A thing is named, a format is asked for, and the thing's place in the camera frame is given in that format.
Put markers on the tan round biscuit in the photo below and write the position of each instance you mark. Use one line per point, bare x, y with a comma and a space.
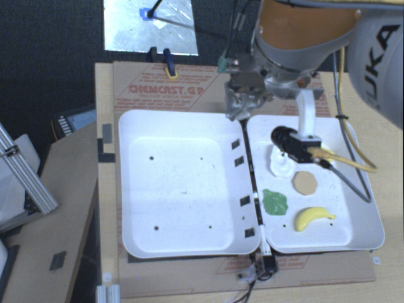
305, 183

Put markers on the black cylinder on white bracket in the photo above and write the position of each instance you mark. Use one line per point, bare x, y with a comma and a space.
296, 144

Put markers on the white plastic tray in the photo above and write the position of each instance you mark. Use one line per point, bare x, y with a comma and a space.
318, 232
183, 185

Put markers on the yellow banana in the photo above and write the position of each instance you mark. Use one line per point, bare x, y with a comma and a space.
307, 218

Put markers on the brown cardboard board red print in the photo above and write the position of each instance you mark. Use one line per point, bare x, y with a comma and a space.
176, 84

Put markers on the white toy fried egg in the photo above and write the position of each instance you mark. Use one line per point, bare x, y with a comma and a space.
281, 167

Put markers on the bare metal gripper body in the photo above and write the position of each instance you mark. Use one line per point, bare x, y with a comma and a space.
249, 84

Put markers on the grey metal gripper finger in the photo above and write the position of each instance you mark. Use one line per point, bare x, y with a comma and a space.
246, 109
232, 107

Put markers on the thin black and white rod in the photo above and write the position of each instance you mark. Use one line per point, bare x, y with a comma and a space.
252, 175

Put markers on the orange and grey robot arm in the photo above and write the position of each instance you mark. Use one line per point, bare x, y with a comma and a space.
303, 27

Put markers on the green lettuce leaf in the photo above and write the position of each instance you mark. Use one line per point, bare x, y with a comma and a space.
275, 203

